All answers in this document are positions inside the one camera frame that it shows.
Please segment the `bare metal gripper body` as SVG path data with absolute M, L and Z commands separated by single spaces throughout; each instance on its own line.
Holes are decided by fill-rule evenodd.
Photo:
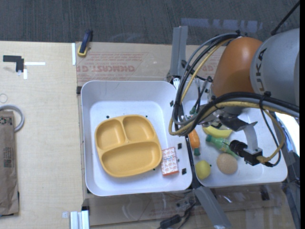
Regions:
M 222 125 L 235 132 L 244 130 L 247 126 L 255 126 L 258 123 L 257 121 L 248 123 L 239 119 L 239 116 L 242 113 L 243 112 L 231 113 L 228 111 L 216 111 L 213 113 L 213 116 L 215 117 L 215 120 L 218 120 Z

